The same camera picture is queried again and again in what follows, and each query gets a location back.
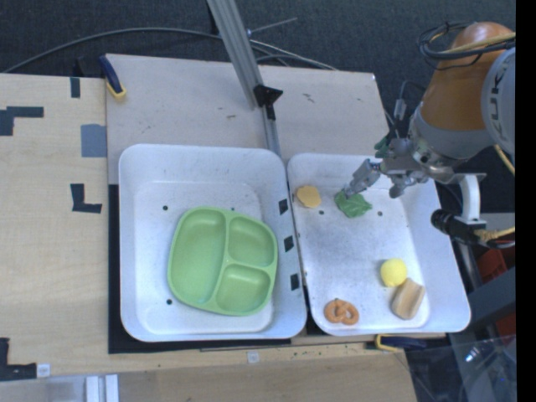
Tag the yellow lemon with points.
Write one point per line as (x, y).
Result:
(393, 271)

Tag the green lettuce leaf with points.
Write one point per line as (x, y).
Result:
(356, 207)

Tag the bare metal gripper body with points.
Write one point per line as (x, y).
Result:
(402, 163)

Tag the black cylinder on white bracket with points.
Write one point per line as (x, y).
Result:
(471, 199)

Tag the orange pretzel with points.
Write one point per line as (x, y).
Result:
(335, 314)

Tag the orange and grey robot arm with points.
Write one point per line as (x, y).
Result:
(456, 94)

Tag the white plastic tray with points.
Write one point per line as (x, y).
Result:
(347, 258)
(151, 245)

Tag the yellow round biscuit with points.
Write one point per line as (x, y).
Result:
(308, 196)

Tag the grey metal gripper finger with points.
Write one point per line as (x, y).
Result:
(400, 187)
(363, 177)

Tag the tan bread roll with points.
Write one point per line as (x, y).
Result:
(408, 300)

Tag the green divided plate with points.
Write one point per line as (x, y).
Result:
(201, 249)

